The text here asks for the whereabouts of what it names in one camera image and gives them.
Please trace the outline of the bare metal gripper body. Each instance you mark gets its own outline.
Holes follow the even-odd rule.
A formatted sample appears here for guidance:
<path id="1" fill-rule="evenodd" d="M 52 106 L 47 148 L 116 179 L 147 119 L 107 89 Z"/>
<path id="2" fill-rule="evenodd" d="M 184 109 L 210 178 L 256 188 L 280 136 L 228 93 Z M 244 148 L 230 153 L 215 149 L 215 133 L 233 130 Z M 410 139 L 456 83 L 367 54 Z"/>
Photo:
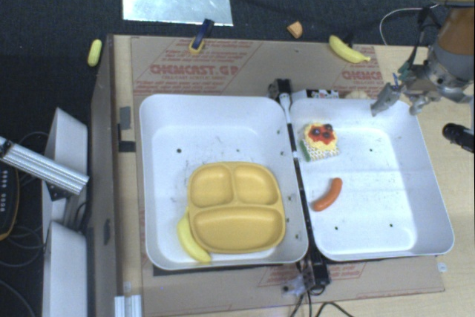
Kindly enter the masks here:
<path id="1" fill-rule="evenodd" d="M 454 76 L 439 63 L 414 65 L 403 83 L 402 92 L 413 104 L 438 102 L 441 98 L 455 103 L 469 103 L 473 99 L 465 93 L 473 81 Z"/>

